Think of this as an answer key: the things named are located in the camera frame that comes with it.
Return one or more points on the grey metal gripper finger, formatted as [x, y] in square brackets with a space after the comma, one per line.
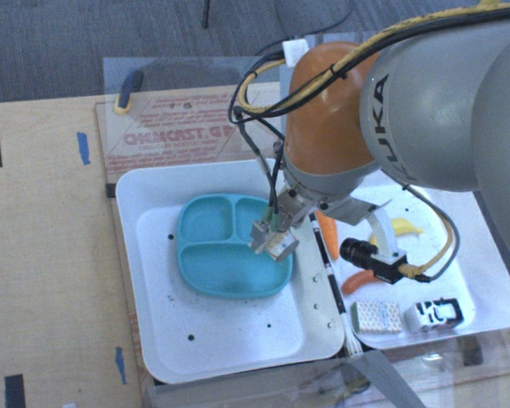
[259, 235]

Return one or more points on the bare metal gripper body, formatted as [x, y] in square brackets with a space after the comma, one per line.
[292, 207]

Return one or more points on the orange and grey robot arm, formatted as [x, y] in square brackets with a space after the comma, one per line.
[429, 105]

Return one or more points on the orange carrot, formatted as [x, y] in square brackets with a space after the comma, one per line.
[329, 236]

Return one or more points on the blue divided plate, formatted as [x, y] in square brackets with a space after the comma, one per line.
[216, 265]

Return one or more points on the thin black and white rod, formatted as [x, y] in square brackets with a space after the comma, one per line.
[332, 281]

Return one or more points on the orange sausage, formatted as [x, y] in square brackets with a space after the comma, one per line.
[357, 282]

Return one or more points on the white plastic tray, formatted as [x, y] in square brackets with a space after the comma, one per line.
[482, 284]
[232, 335]

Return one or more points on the yellow banana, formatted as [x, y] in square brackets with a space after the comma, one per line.
[404, 227]

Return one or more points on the brown cardboard board, red print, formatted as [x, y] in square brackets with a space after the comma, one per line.
[163, 135]

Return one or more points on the white carton with orange pattern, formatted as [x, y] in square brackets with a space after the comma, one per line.
[377, 317]

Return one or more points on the black and white carton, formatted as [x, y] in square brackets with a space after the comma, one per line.
[434, 315]

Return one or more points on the black cylinder on white bracket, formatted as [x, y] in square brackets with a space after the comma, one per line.
[368, 257]

